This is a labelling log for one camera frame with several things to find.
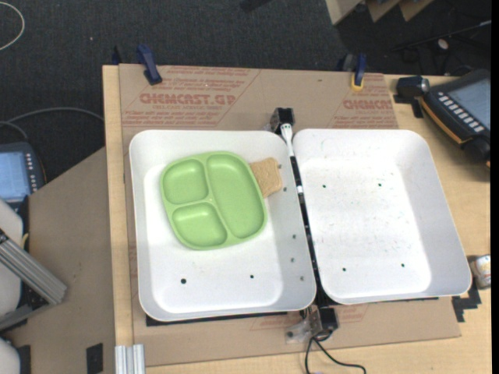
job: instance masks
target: white tray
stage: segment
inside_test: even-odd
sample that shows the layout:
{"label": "white tray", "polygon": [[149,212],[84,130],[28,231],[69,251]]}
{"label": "white tray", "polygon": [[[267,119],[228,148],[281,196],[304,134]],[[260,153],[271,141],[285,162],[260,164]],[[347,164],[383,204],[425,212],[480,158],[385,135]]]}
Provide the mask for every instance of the white tray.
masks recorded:
{"label": "white tray", "polygon": [[[265,199],[268,219],[254,239],[197,251],[168,222],[159,178],[180,158],[211,151],[249,163],[274,157],[284,189]],[[129,146],[140,303],[160,321],[304,309],[316,294],[313,268],[286,145],[270,132],[147,130]]]}
{"label": "white tray", "polygon": [[306,129],[293,145],[331,299],[354,304],[468,290],[469,265],[422,137]]}

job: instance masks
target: cardboard sheet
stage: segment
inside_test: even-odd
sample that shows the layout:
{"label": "cardboard sheet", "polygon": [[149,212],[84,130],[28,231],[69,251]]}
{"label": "cardboard sheet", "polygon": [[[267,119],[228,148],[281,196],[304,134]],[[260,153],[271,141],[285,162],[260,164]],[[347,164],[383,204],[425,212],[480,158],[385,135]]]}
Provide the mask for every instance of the cardboard sheet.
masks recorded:
{"label": "cardboard sheet", "polygon": [[107,192],[103,148],[30,196],[30,254],[68,287],[5,335],[30,347],[32,374],[87,372],[91,351],[94,368],[114,372]]}
{"label": "cardboard sheet", "polygon": [[[160,66],[150,86],[140,65],[120,65],[126,210],[134,342],[147,366],[303,351],[285,329],[301,320],[279,316],[148,326],[138,298],[133,195],[128,145],[145,129],[266,129],[275,108],[293,108],[295,131],[306,128],[396,129],[384,76],[367,73],[364,88],[346,72]],[[346,348],[458,337],[450,298],[337,307],[340,330],[324,346]]]}

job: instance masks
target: wire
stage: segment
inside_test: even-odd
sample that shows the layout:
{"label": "wire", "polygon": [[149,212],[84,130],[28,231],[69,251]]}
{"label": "wire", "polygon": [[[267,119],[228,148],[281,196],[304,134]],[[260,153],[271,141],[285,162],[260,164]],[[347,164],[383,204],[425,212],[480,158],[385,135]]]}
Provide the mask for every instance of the wire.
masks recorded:
{"label": "wire", "polygon": [[26,24],[24,22],[24,16],[23,16],[23,14],[16,7],[14,7],[12,4],[9,4],[9,3],[6,3],[6,2],[0,2],[0,5],[6,5],[10,9],[13,9],[16,12],[16,14],[21,19],[21,31],[9,43],[7,43],[7,44],[5,44],[5,45],[3,45],[3,46],[0,47],[0,51],[2,51],[2,50],[5,50],[7,47],[12,46],[14,43],[16,43],[19,40],[19,38],[21,36],[23,36],[24,28],[26,27]]}
{"label": "wire", "polygon": [[490,18],[490,15],[487,15],[487,16],[480,16],[480,15],[476,15],[476,14],[472,14],[470,12],[464,12],[464,11],[461,11],[458,9],[458,7],[456,6],[456,4],[454,4],[453,2],[451,2],[451,0],[441,0],[443,2],[446,2],[447,4],[449,4],[451,6],[451,10],[454,10],[454,12],[460,16],[467,16],[469,18],[473,18],[473,19],[478,19],[478,20],[484,20],[486,18]]}
{"label": "wire", "polygon": [[39,109],[39,110],[36,110],[36,111],[32,111],[32,112],[28,112],[26,114],[22,114],[22,115],[18,115],[14,118],[10,118],[10,119],[7,119],[6,121],[0,121],[0,128],[2,126],[10,126],[12,128],[14,128],[15,130],[17,130],[19,133],[21,133],[24,137],[25,140],[28,140],[28,135],[26,132],[24,132],[24,130],[22,130],[18,125],[15,125],[13,122],[16,122],[16,121],[20,121],[21,119],[25,119],[25,118],[28,118],[30,116],[34,116],[34,115],[39,115],[39,114],[45,114],[45,113],[48,113],[48,112],[56,112],[56,111],[71,111],[71,112],[79,112],[79,113],[82,113],[82,114],[87,114],[87,115],[90,115],[90,116],[93,116],[94,118],[97,118],[101,121],[104,121],[104,118],[100,115],[97,115],[91,111],[87,111],[85,109],[82,109],[82,108],[73,108],[73,107],[56,107],[56,108],[45,108],[45,109]]}
{"label": "wire", "polygon": [[90,115],[90,116],[93,116],[97,119],[100,119],[101,121],[104,121],[104,118],[100,115],[97,115],[91,111],[87,111],[86,109],[82,109],[82,108],[73,108],[73,107],[56,107],[56,108],[45,108],[45,109],[39,109],[39,110],[36,110],[36,111],[32,111],[32,112],[28,112],[26,114],[22,114],[22,115],[19,115],[19,116],[16,116],[15,118],[11,118],[9,119],[7,122],[15,122],[15,121],[19,121],[20,119],[24,119],[24,118],[27,118],[29,116],[33,116],[33,115],[39,115],[39,114],[45,114],[47,112],[55,112],[55,111],[73,111],[73,112],[80,112],[82,114],[87,114],[87,115]]}
{"label": "wire", "polygon": [[362,365],[354,365],[354,364],[350,364],[350,363],[342,363],[342,362],[339,362],[338,360],[336,360],[335,358],[333,358],[331,355],[329,355],[329,353],[327,353],[327,351],[324,349],[324,347],[320,344],[320,342],[323,342],[325,341],[326,339],[328,339],[331,335],[333,334],[332,331],[328,331],[326,334],[324,335],[316,335],[314,337],[310,337],[310,340],[309,340],[309,344],[308,344],[308,347],[306,348],[306,353],[305,353],[305,370],[306,370],[306,374],[311,374],[310,373],[310,370],[309,370],[309,353],[310,353],[310,349],[312,347],[312,343],[315,342],[317,344],[317,346],[322,350],[323,353],[326,354],[326,356],[329,357],[330,360],[332,360],[334,363],[336,363],[337,365],[343,365],[344,367],[352,367],[354,369],[361,369],[363,371],[364,374],[367,373],[366,369],[362,366]]}
{"label": "wire", "polygon": [[11,128],[14,128],[17,130],[19,133],[21,133],[24,137],[25,140],[28,140],[28,135],[24,130],[22,130],[18,125],[14,125],[13,123],[10,123],[8,121],[0,121],[0,126],[10,126]]}

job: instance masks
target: divided plate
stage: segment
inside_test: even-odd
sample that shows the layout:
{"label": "divided plate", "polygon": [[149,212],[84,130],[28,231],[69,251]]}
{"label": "divided plate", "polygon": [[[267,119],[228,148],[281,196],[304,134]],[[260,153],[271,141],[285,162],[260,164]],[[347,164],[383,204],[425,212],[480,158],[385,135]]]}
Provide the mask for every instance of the divided plate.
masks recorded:
{"label": "divided plate", "polygon": [[193,249],[238,244],[267,223],[257,180],[235,153],[201,153],[172,162],[158,187],[173,231]]}

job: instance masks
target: table surface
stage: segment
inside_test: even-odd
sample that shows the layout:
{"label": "table surface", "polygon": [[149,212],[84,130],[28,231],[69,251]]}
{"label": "table surface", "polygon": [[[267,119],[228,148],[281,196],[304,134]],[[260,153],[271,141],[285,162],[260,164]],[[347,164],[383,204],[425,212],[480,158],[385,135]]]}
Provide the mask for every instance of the table surface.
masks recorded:
{"label": "table surface", "polygon": [[[129,251],[126,226],[126,196],[123,184],[124,161],[119,91],[119,67],[103,67],[106,152],[108,159],[108,192],[111,225],[113,298],[115,307],[115,341],[130,346],[133,342],[133,317],[130,295]],[[400,76],[386,75],[389,90],[395,91]],[[444,77],[430,77],[432,84],[445,82]],[[445,135],[431,123],[418,120],[404,104],[392,101],[399,127],[419,133],[430,145],[458,233],[467,256],[490,254],[490,170],[469,163]],[[479,207],[470,212],[466,204]],[[492,372],[492,331],[490,289],[481,290],[482,304],[465,311],[460,323],[462,336],[444,340],[426,340],[404,344],[334,350],[340,362],[364,365],[369,374],[385,372]],[[305,372],[304,353],[235,358],[224,361],[198,362],[147,368],[147,373],[282,373]],[[319,351],[311,353],[313,372],[360,372],[334,365]]]}

